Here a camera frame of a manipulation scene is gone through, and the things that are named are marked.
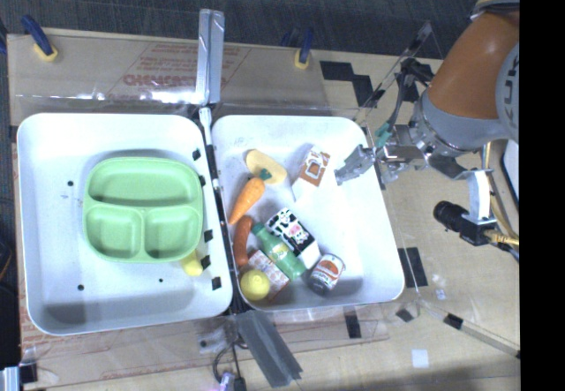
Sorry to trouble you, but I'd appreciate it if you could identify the brown sausage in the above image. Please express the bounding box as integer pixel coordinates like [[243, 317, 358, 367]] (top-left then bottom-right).
[[232, 214, 254, 268]]

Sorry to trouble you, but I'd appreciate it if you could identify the brown cardboard board, red print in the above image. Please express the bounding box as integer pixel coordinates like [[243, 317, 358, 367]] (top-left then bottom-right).
[[6, 26, 390, 383]]

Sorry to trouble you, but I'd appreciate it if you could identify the orange and white packet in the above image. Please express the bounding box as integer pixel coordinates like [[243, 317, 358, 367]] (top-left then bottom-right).
[[245, 248, 291, 298]]

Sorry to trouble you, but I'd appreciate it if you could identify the yellow banana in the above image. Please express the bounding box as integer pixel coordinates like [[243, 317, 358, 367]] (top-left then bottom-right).
[[180, 249, 205, 278]]

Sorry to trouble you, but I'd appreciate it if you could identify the yellow lemon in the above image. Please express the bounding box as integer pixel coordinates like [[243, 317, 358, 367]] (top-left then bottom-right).
[[238, 268, 272, 304]]

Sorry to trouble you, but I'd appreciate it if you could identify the green divided plate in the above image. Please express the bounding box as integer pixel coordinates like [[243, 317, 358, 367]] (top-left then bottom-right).
[[81, 156, 206, 265]]

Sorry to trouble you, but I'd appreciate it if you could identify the orange labelled can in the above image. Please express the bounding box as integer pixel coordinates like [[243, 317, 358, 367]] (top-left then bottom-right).
[[308, 252, 347, 294]]

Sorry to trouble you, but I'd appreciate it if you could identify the black cylinder on white bracket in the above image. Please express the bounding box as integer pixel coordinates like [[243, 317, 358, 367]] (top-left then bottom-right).
[[432, 168, 496, 247]]

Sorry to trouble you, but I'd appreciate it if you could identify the white plastic tray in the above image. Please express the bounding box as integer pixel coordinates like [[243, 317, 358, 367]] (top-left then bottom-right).
[[16, 111, 234, 336], [210, 114, 406, 313]]

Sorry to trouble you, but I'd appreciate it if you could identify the green bottle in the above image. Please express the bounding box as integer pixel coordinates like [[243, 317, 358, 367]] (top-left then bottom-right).
[[251, 222, 307, 282]]

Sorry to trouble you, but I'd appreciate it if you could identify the cow print milk carton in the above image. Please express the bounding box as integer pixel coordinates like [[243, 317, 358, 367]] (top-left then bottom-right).
[[263, 207, 322, 271]]

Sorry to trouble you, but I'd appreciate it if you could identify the orange and white carton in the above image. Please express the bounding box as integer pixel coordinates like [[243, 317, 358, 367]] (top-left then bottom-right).
[[290, 144, 333, 201]]

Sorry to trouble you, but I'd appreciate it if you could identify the yellow oval toy food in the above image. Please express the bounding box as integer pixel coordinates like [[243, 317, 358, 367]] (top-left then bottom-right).
[[245, 148, 289, 186]]

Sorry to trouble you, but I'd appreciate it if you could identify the orange carrot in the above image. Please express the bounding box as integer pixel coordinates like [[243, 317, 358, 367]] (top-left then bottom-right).
[[227, 168, 273, 227]]

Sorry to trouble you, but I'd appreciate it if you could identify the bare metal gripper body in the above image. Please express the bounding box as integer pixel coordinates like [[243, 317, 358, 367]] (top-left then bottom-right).
[[373, 123, 448, 184]]

